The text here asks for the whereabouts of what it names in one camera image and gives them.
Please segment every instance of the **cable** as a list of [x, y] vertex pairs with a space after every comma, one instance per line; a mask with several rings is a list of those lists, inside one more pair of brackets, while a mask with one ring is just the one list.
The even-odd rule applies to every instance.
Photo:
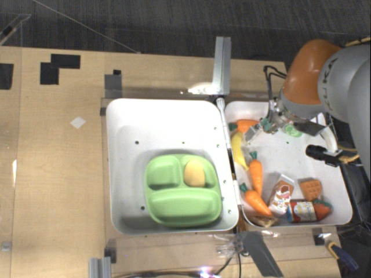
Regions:
[[215, 275], [219, 275], [231, 262], [233, 255], [227, 260], [227, 262], [222, 266], [218, 271], [215, 272]]
[[337, 147], [339, 147], [340, 149], [342, 149], [344, 151], [358, 152], [356, 148], [345, 147], [345, 146], [342, 146], [340, 144], [338, 144]]
[[[233, 258], [233, 255], [225, 262], [225, 264], [215, 272], [215, 275], [219, 275], [231, 262]], [[122, 276], [116, 276], [115, 278], [155, 278], [158, 276], [166, 276], [166, 275], [179, 275], [179, 276], [188, 276], [192, 278], [199, 278], [200, 274], [199, 272], [144, 272], [139, 274], [130, 274], [130, 275], [122, 275]]]
[[[273, 69], [275, 71], [275, 73], [274, 72], [268, 73], [268, 69]], [[277, 77], [284, 78], [284, 79], [286, 78], [287, 75], [285, 73], [281, 72], [280, 70], [278, 70], [276, 67], [270, 66], [270, 65], [264, 66], [263, 71], [264, 71], [264, 74], [265, 74], [265, 79], [267, 81], [268, 98], [269, 98], [269, 100], [273, 100], [271, 75], [275, 75]]]
[[239, 256], [239, 253], [237, 254], [238, 257], [238, 277], [241, 278], [242, 275], [242, 265], [241, 265], [241, 257]]
[[365, 37], [365, 38], [362, 38], [362, 39], [357, 39], [357, 40], [354, 40], [354, 41], [351, 41], [351, 42], [348, 42], [345, 47], [350, 47], [350, 46], [354, 46], [354, 45], [359, 45], [359, 44], [363, 44], [363, 43], [366, 43], [366, 42], [370, 42], [370, 37]]
[[116, 276], [114, 278], [156, 278], [156, 277], [159, 277], [159, 276], [167, 276], [167, 275], [178, 275], [178, 276], [188, 276], [188, 277], [192, 277], [192, 278], [199, 278], [199, 273], [197, 272], [190, 272], [190, 273], [187, 273], [187, 272], [176, 272], [176, 271], [172, 271], [172, 272], [145, 272], [145, 273], [141, 273], [141, 274], [132, 274], [132, 275], [122, 275], [122, 276]]
[[112, 42], [114, 42], [114, 43], [116, 43], [116, 44], [118, 44], [118, 45], [121, 45], [121, 46], [125, 47], [126, 49], [129, 49], [130, 51], [132, 51], [132, 52], [134, 52], [134, 53], [140, 53], [140, 52], [138, 52], [138, 51], [132, 49], [131, 47], [128, 47], [127, 45], [125, 45], [125, 44], [123, 44], [123, 43], [121, 43], [121, 42], [119, 42], [119, 41], [116, 41], [116, 40], [114, 40], [113, 38], [110, 38], [110, 37], [104, 35], [103, 33], [98, 32], [98, 31], [96, 31], [96, 30], [90, 28], [88, 25], [85, 25], [84, 23], [82, 23], [82, 22], [80, 22], [80, 21], [78, 21], [78, 20], [76, 20], [76, 19], [74, 19], [74, 18], [72, 18], [72, 17], [70, 17], [70, 16], [68, 16], [68, 15], [66, 15], [66, 14], [64, 14], [64, 13], [62, 13], [62, 12], [59, 12], [58, 10], [53, 9], [53, 8], [49, 7], [48, 5], [43, 4], [42, 2], [39, 2], [39, 1], [37, 1], [37, 0], [31, 0], [31, 1], [33, 1], [33, 2], [37, 3], [38, 5], [41, 5], [41, 6], [45, 7], [45, 8], [47, 8], [47, 9], [51, 10], [52, 12], [55, 12], [55, 13], [59, 14], [60, 16], [63, 16], [63, 17], [65, 17], [65, 18], [67, 18], [67, 19], [69, 19], [69, 20], [71, 20], [71, 21], [74, 21], [75, 23], [77, 23], [77, 24], [79, 24], [79, 25], [81, 25], [81, 26], [87, 28], [87, 29], [90, 30], [91, 32], [94, 32], [95, 34], [100, 35], [100, 36], [104, 37], [105, 39], [108, 39], [108, 40], [110, 40], [110, 41], [112, 41]]
[[341, 161], [344, 164], [351, 163], [359, 158], [359, 154], [356, 154], [355, 156], [341, 156], [339, 157], [339, 161]]

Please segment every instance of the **yellow egg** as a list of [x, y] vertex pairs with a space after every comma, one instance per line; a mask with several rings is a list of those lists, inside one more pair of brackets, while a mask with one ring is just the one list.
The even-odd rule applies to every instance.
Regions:
[[184, 168], [184, 183], [192, 187], [205, 186], [205, 172], [202, 163], [197, 160], [190, 160]]

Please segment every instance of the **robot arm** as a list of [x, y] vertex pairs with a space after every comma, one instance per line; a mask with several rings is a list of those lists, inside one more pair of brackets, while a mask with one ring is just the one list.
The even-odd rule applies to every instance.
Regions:
[[[370, 179], [370, 46], [342, 49], [322, 39], [306, 43], [289, 69], [278, 100], [270, 101], [270, 111], [260, 127], [275, 133], [291, 123], [307, 134], [321, 134], [327, 155], [336, 156], [339, 152], [332, 132], [310, 122], [321, 112], [349, 123]], [[256, 131], [251, 129], [246, 139]]]

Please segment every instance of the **black square marker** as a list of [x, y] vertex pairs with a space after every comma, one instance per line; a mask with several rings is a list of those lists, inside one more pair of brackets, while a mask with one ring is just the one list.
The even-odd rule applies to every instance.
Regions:
[[0, 64], [0, 90], [10, 90], [13, 81], [13, 64]]
[[52, 53], [52, 64], [59, 68], [80, 69], [80, 56]]
[[58, 85], [59, 84], [59, 68], [53, 63], [41, 63], [40, 68], [40, 84], [41, 85]]

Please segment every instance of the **black cable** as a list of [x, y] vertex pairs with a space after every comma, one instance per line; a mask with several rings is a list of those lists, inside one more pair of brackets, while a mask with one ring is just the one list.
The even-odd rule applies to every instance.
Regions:
[[274, 71], [277, 72], [277, 74], [280, 74], [281, 76], [284, 76], [284, 77], [287, 76], [285, 73], [281, 72], [281, 71], [278, 70], [276, 67], [271, 66], [271, 65], [266, 65], [266, 66], [264, 66], [264, 68], [263, 68], [264, 72], [266, 72], [269, 68], [270, 68], [270, 69], [273, 69]]
[[242, 265], [241, 265], [241, 257], [239, 256], [239, 253], [237, 254], [237, 257], [238, 257], [238, 277], [241, 278], [241, 275], [242, 275]]
[[215, 272], [215, 275], [219, 275], [231, 262], [233, 255], [228, 259], [228, 261], [222, 266], [218, 271]]
[[[225, 264], [215, 272], [215, 275], [219, 275], [231, 262], [233, 255], [225, 262]], [[242, 268], [241, 268], [241, 258], [238, 254], [238, 263], [239, 263], [239, 277], [241, 278]], [[140, 274], [131, 274], [129, 276], [122, 275], [117, 276], [115, 278], [156, 278], [158, 276], [166, 276], [166, 275], [179, 275], [179, 276], [188, 276], [192, 278], [199, 278], [200, 274], [198, 272], [144, 272]]]
[[167, 276], [167, 275], [178, 275], [178, 276], [188, 276], [191, 278], [199, 278], [199, 273], [197, 272], [177, 272], [177, 271], [172, 271], [172, 272], [145, 272], [141, 274], [133, 274], [133, 275], [123, 275], [123, 276], [117, 276], [115, 278], [156, 278], [159, 276]]
[[[268, 73], [268, 69], [273, 69], [275, 71], [275, 73], [274, 72]], [[265, 79], [267, 81], [268, 98], [269, 98], [269, 100], [273, 100], [271, 76], [275, 75], [279, 78], [285, 79], [287, 75], [285, 73], [281, 72], [280, 70], [278, 70], [276, 67], [270, 66], [270, 65], [264, 66], [263, 71], [264, 71], [264, 74], [265, 74]]]

